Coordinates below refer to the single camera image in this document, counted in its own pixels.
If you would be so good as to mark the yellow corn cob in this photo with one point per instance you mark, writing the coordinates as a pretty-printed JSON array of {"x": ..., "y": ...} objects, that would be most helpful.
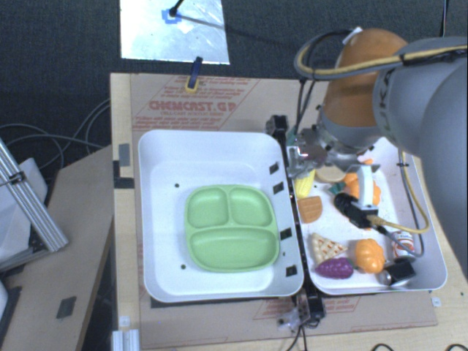
[{"x": 304, "y": 186}]

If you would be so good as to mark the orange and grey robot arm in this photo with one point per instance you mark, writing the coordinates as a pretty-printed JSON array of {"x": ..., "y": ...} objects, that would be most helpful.
[{"x": 420, "y": 115}]

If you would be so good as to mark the orange pumpkin toy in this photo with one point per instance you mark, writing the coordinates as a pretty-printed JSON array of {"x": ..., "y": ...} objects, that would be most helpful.
[{"x": 351, "y": 183}]

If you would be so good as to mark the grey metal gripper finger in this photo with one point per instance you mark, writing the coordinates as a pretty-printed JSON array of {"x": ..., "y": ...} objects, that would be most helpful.
[
  {"x": 296, "y": 164},
  {"x": 311, "y": 167}
]

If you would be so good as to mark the orange bread slice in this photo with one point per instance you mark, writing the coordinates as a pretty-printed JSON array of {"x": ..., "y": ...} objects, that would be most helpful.
[{"x": 310, "y": 208}]

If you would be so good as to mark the green divided plate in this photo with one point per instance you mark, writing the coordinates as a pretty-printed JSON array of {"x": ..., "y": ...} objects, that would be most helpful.
[{"x": 234, "y": 247}]

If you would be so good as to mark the purple grapes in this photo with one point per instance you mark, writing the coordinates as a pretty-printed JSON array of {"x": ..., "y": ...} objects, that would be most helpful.
[{"x": 334, "y": 268}]

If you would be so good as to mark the black cylinder on white bracket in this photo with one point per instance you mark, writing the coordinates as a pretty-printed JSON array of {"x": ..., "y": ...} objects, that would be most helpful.
[{"x": 354, "y": 207}]

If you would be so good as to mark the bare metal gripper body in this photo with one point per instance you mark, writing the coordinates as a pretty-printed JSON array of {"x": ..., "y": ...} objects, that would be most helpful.
[{"x": 313, "y": 147}]

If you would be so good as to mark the dark green toy piece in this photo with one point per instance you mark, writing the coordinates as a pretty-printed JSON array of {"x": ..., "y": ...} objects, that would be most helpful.
[{"x": 337, "y": 188}]

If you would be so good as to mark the brown cardboard board red print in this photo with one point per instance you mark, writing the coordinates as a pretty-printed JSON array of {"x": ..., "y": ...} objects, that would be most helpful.
[{"x": 204, "y": 324}]

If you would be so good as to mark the yellow pizza slice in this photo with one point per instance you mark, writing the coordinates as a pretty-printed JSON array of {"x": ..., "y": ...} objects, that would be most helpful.
[{"x": 325, "y": 247}]

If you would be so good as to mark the black can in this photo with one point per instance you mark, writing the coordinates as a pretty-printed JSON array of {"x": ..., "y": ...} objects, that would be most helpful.
[{"x": 400, "y": 271}]

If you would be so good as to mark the tan round biscuit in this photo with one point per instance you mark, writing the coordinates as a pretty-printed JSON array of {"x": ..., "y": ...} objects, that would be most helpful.
[{"x": 329, "y": 175}]

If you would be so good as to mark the orange croissant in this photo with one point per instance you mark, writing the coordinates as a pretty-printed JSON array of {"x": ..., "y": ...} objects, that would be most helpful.
[{"x": 370, "y": 255}]

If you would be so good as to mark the white plastic tray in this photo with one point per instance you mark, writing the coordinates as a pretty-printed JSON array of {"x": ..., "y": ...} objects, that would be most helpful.
[
  {"x": 365, "y": 287},
  {"x": 168, "y": 232}
]

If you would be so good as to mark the thin black rod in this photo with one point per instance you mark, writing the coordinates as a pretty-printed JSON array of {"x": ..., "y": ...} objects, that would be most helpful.
[{"x": 297, "y": 229}]

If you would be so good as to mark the red and white can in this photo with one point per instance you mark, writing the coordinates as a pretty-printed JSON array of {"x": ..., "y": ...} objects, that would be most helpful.
[{"x": 403, "y": 245}]

